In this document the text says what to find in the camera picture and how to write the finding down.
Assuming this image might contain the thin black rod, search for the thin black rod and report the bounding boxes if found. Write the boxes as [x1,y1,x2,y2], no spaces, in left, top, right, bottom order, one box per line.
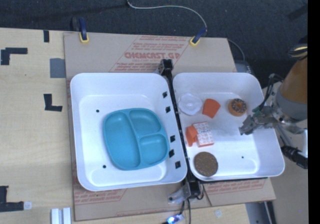
[164,67,198,187]

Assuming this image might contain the black block with thin wires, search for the black block with thin wires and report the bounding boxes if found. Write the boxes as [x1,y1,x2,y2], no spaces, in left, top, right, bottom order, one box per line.
[158,58,174,77]
[186,179,201,199]

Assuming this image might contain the white plastic tray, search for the white plastic tray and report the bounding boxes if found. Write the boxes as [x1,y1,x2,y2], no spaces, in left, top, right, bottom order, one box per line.
[172,72,286,182]
[69,72,188,192]

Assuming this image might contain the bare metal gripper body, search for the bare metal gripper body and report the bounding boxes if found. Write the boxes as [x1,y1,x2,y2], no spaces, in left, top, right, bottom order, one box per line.
[254,105,305,135]

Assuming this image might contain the orange and white carton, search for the orange and white carton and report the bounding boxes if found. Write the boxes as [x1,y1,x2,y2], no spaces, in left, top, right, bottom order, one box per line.
[185,121,215,148]

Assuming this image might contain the orange wedge toy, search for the orange wedge toy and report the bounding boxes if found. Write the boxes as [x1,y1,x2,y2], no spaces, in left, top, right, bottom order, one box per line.
[201,98,221,119]

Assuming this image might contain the white fried egg toy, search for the white fried egg toy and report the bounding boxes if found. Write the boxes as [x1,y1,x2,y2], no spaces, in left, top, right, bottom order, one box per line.
[178,92,203,116]

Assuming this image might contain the brown sprinkled doughnut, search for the brown sprinkled doughnut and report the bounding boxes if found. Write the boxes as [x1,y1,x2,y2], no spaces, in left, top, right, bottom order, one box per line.
[227,98,248,117]

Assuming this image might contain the brown round biscuit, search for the brown round biscuit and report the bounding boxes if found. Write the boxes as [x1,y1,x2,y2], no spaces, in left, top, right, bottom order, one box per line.
[193,151,219,178]

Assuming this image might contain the brown cardboard board red print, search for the brown cardboard board red print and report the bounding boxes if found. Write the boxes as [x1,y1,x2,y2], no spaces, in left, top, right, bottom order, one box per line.
[63,32,277,222]

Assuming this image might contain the blue divided plate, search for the blue divided plate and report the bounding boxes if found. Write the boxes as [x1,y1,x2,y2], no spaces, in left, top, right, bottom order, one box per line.
[102,107,170,171]

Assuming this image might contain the black cylinder on white bracket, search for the black cylinder on white bracket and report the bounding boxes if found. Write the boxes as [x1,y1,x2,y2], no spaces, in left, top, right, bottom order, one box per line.
[280,128,309,170]

